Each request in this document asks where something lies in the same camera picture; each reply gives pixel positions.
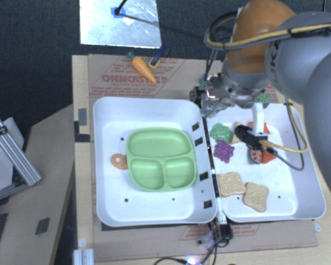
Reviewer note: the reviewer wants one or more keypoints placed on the beige pizza slice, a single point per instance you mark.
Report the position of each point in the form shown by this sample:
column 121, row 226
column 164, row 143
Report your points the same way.
column 234, row 139

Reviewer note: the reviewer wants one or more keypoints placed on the orange pretzel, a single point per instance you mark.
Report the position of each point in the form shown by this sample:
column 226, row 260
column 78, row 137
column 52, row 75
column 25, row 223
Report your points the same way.
column 118, row 164

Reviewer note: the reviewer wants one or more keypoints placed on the white plastic tray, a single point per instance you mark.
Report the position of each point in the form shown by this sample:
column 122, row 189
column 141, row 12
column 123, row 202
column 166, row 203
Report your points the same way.
column 113, row 197
column 287, row 186

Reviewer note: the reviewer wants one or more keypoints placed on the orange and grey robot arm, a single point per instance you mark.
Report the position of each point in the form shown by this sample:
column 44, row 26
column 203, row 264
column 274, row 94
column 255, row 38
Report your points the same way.
column 292, row 65

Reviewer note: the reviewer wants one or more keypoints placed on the red orange wedge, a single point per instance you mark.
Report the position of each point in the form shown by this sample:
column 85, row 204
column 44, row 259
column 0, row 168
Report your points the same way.
column 268, row 158

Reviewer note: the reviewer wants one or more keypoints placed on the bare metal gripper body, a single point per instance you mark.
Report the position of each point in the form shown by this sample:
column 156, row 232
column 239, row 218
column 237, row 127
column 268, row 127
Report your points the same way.
column 219, row 97

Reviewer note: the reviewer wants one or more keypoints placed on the green divided plate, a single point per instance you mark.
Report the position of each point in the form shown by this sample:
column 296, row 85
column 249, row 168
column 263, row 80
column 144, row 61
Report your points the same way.
column 160, row 145

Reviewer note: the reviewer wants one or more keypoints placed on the tan bread slice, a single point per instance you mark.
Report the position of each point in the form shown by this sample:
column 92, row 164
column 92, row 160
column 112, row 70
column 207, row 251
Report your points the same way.
column 256, row 197
column 231, row 185

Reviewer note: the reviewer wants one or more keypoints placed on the brown cardboard board red print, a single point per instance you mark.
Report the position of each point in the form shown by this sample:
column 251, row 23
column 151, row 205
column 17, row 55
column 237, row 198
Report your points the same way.
column 121, row 79

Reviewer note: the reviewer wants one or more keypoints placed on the orange carrot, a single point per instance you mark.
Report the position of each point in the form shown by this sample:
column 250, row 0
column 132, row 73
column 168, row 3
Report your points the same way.
column 143, row 68

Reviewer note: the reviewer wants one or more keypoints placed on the black cylinder on white bracket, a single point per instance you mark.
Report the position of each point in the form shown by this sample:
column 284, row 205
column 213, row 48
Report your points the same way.
column 258, row 117

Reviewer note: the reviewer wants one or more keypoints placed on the watermelon slice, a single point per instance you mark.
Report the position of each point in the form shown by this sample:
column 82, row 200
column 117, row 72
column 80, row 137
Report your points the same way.
column 254, row 156

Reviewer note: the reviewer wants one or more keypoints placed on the red toy piece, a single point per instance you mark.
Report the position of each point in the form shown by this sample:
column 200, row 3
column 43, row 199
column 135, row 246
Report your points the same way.
column 266, row 128

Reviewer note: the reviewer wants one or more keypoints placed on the green grapes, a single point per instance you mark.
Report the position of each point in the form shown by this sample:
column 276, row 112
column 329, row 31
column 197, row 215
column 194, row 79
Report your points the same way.
column 262, row 97

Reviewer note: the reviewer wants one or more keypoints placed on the green lettuce leaf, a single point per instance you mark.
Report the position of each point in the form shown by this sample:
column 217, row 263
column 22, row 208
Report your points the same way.
column 220, row 132

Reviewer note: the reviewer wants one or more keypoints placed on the purple grapes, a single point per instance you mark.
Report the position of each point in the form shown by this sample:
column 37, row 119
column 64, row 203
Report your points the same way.
column 223, row 150

